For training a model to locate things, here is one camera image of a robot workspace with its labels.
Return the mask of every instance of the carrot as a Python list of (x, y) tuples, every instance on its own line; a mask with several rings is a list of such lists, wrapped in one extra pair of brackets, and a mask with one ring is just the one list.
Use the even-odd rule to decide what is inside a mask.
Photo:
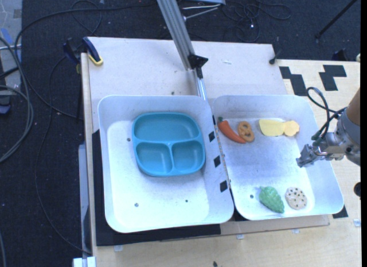
[(222, 117), (219, 117), (218, 120), (219, 123), (217, 124), (217, 126), (225, 136), (227, 136), (230, 140), (238, 142), (240, 144), (246, 143), (246, 141), (242, 137), (240, 137), (232, 130), (227, 120), (223, 120)]

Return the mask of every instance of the metal pole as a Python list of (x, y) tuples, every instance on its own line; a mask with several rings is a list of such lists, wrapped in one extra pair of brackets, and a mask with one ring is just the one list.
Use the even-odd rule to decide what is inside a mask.
[(339, 19), (340, 18), (340, 16), (341, 15), (343, 15), (355, 2), (356, 2), (357, 0), (352, 0), (350, 3), (348, 3), (348, 5), (343, 9), (343, 10), (341, 10), (341, 12), (339, 13), (339, 14), (337, 14), (336, 16), (335, 16), (335, 18), (334, 19), (332, 19), (319, 33), (317, 33), (316, 35), (315, 35), (315, 37), (317, 38), (317, 39), (319, 39), (320, 37), (321, 37), (321, 35), (325, 32), (325, 31), (327, 31), (328, 30), (328, 28), (329, 27), (331, 27), (332, 26), (332, 24), (334, 24), (335, 22), (336, 22), (336, 20), (337, 19)]
[[(157, 2), (176, 45), (179, 56), (181, 57), (183, 65), (187, 70), (192, 69), (189, 56), (195, 55), (195, 51), (188, 34), (188, 30), (186, 29), (184, 18), (177, 5), (177, 1), (157, 0)], [(206, 100), (206, 90), (202, 77), (197, 76), (196, 85), (199, 96)]]

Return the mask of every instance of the blue divided plate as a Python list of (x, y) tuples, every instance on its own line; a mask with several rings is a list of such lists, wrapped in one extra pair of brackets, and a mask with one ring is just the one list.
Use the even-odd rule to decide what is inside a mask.
[(138, 167), (151, 176), (187, 175), (200, 170), (205, 147), (196, 121), (184, 113), (144, 113), (132, 124)]

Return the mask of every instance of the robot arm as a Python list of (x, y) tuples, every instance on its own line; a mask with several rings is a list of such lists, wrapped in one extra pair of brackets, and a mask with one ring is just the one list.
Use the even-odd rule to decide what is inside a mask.
[(320, 131), (313, 136), (313, 144), (306, 144), (297, 158), (300, 167), (313, 165), (318, 160), (348, 160), (361, 166), (361, 93), (357, 93), (338, 118), (334, 132), (327, 132), (321, 137)]

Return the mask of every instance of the green toy vegetable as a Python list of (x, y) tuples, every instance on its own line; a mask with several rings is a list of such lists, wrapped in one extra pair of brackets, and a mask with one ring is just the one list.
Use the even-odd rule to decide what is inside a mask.
[(274, 187), (260, 187), (260, 202), (270, 210), (277, 213), (284, 213), (284, 203)]

